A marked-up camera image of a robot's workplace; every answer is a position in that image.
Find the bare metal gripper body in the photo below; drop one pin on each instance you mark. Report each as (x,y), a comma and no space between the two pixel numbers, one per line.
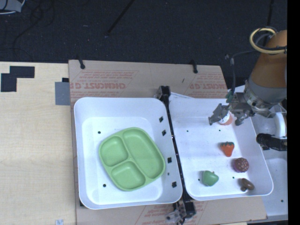
(246,104)

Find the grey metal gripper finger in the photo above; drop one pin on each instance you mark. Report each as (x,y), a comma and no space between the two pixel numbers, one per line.
(216,115)
(241,119)

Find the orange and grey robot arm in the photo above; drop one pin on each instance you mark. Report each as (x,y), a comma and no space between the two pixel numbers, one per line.
(269,71)

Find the orange and white cupcake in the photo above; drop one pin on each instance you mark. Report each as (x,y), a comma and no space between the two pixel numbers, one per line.
(227,120)

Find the orange strawberry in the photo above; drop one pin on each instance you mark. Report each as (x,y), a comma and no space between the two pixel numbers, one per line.
(227,148)

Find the white plastic tray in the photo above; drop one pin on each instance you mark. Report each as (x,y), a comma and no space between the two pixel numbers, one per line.
(93,107)
(199,149)

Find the brown and purple doughnut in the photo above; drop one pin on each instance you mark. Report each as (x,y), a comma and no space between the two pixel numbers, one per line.
(241,165)

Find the thin black rod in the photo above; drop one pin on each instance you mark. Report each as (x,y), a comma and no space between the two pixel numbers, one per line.
(174,144)

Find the brown mushroom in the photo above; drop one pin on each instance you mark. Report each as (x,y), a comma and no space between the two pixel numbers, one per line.
(247,185)

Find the brown cardboard board red print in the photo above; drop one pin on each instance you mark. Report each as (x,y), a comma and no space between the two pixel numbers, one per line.
(140,78)

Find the green divided plate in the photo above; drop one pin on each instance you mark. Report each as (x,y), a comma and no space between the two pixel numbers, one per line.
(131,158)

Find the black cylinder on white bracket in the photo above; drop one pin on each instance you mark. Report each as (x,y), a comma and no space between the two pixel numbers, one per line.
(273,140)

